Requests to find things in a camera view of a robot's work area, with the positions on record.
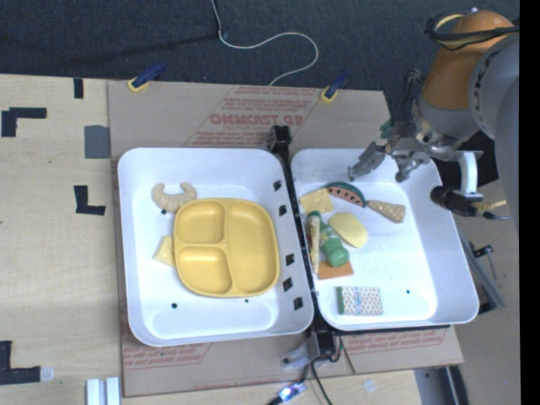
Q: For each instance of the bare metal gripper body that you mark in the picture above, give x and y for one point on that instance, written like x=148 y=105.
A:
x=415 y=144

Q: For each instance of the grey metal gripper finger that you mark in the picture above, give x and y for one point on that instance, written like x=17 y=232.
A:
x=366 y=163
x=407 y=168

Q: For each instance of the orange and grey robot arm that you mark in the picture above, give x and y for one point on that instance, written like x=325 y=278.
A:
x=464 y=78

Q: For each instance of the red watermelon slice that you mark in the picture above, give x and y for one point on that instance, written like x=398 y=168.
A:
x=348 y=193

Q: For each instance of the tan waffle cone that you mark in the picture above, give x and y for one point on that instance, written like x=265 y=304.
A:
x=390 y=210

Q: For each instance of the yellow cheese slice with holes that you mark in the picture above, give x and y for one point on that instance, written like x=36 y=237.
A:
x=316 y=201

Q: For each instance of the yellow lemon half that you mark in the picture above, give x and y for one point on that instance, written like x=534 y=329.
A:
x=349 y=229

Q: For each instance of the thin black rod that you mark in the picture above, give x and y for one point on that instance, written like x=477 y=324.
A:
x=295 y=209

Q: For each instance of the green bottle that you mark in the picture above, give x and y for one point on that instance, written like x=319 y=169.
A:
x=333 y=247

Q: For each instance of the pizza slice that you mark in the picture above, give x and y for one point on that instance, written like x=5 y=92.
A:
x=314 y=239

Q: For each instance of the white plastic tray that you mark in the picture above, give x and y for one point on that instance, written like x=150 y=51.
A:
x=211 y=314
x=405 y=268

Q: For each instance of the orange flat square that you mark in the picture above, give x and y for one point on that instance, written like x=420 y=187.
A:
x=335 y=270

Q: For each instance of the patterned carton with green edge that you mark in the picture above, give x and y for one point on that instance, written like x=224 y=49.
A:
x=362 y=300

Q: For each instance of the yellow divided plate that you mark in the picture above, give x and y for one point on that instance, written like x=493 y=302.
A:
x=228 y=247

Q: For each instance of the beige croissant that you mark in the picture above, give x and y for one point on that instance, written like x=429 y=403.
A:
x=171 y=201

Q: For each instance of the brown cardboard board red print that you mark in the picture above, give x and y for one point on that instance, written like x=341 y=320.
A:
x=169 y=112

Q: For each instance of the pale yellow cheese wedge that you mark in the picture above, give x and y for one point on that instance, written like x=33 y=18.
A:
x=163 y=251

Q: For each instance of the black cylinder on white bracket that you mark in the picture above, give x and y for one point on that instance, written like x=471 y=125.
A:
x=457 y=192

